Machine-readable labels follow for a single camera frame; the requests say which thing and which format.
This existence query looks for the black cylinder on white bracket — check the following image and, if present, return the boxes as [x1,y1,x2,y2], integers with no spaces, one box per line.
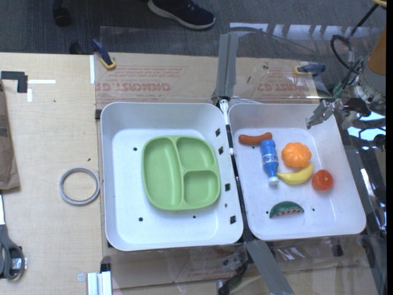
[362,120,387,152]

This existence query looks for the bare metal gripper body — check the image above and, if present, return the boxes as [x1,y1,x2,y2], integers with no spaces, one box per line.
[333,84,386,117]

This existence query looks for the brown cardboard board red print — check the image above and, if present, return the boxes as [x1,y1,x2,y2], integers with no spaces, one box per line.
[93,52,344,289]

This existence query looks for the grey-handled scissors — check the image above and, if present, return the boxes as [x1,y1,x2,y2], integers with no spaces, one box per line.
[0,192,26,281]

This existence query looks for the green divided plate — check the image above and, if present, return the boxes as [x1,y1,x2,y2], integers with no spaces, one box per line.
[141,135,222,211]

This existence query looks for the red-brown toy sausage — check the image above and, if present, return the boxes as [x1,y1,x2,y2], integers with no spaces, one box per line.
[238,132,273,146]

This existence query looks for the red-orange toy tomato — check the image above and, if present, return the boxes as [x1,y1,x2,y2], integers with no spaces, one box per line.
[311,169,335,192]

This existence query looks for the brown paper bag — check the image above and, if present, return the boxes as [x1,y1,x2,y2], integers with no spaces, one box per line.
[0,80,21,191]

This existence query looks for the green watermelon slice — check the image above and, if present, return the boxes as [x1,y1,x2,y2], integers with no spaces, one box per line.
[269,201,305,219]

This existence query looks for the orange toy pumpkin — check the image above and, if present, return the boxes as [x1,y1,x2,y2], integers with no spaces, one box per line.
[281,142,313,169]

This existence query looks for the person's foot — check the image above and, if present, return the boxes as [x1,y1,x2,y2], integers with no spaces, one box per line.
[147,0,217,31]

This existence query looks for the white plastic tray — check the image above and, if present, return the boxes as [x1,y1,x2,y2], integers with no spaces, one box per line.
[228,102,367,242]
[100,101,244,252]

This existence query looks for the yellow banana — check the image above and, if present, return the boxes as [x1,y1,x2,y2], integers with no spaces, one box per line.
[276,163,315,186]

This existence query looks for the blue toy bottle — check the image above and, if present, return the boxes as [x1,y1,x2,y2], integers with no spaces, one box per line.
[259,139,280,186]

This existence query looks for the grey tape ring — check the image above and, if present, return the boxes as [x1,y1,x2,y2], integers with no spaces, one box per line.
[58,167,101,207]

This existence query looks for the black chair caster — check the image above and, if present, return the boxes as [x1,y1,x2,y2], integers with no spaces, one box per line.
[52,7,73,28]

